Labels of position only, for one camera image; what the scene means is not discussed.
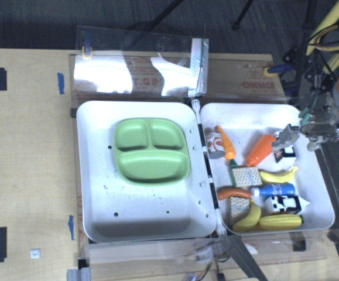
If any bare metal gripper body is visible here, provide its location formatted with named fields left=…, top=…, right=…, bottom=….
left=299, top=90, right=339, bottom=143

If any black and white small carton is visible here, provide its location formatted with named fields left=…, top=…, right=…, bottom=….
left=272, top=131, right=297, bottom=164

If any orange bottle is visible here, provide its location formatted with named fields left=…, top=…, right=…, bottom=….
left=245, top=133, right=277, bottom=168

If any yellow banana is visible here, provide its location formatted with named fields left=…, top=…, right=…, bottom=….
left=231, top=200, right=262, bottom=233
left=258, top=165, right=299, bottom=184

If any white plastic tray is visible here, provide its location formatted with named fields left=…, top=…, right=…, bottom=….
left=76, top=100, right=218, bottom=244
left=199, top=102, right=335, bottom=236

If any blue bottle with white cap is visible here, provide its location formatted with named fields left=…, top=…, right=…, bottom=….
left=250, top=183, right=297, bottom=198

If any orange patterned white carton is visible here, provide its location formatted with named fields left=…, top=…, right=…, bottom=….
left=227, top=196, right=252, bottom=228
left=230, top=166, right=263, bottom=188

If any orange carrot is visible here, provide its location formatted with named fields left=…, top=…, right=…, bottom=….
left=214, top=125, right=238, bottom=169

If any black and white cow carton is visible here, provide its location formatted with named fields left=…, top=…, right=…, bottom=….
left=263, top=194, right=311, bottom=216

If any brown cardboard board, red print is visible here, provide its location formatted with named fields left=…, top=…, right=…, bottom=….
left=69, top=50, right=328, bottom=268

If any white and orange small can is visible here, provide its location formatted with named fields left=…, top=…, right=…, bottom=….
left=205, top=131, right=227, bottom=160

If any orange-brown sausage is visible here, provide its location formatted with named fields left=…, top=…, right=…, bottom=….
left=216, top=186, right=252, bottom=201

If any thin black and white rod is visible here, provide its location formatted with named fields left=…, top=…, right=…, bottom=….
left=190, top=98, right=228, bottom=237

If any yellow corn cob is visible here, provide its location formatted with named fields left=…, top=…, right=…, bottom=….
left=258, top=213, right=304, bottom=232

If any green divided plate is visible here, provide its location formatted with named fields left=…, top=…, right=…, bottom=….
left=113, top=117, right=191, bottom=187

